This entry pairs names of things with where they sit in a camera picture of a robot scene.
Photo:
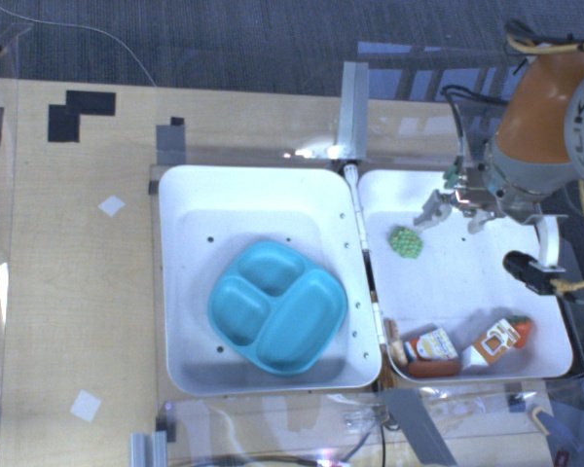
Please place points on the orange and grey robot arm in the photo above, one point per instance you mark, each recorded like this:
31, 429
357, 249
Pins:
535, 110

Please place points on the black cylinder on white bracket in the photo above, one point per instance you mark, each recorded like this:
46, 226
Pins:
528, 265

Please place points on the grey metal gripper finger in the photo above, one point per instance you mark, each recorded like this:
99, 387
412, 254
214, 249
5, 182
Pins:
435, 207
479, 221

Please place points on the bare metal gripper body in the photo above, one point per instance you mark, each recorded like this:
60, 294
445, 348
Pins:
477, 190

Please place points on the brown sausage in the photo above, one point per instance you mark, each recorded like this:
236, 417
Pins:
434, 369

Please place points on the pale wood board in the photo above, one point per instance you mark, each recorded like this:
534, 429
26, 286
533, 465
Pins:
78, 270

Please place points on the white plastic tray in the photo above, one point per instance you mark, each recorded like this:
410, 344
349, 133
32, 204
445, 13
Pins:
194, 192
457, 285

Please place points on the yellow and white carton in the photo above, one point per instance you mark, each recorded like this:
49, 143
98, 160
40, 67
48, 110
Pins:
433, 344

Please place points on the orange and white carton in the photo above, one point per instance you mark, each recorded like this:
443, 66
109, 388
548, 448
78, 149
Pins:
491, 346

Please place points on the blue divided plate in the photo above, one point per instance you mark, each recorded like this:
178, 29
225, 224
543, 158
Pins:
277, 309

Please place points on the orange carrot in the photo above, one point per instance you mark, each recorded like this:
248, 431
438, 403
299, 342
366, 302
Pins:
523, 331

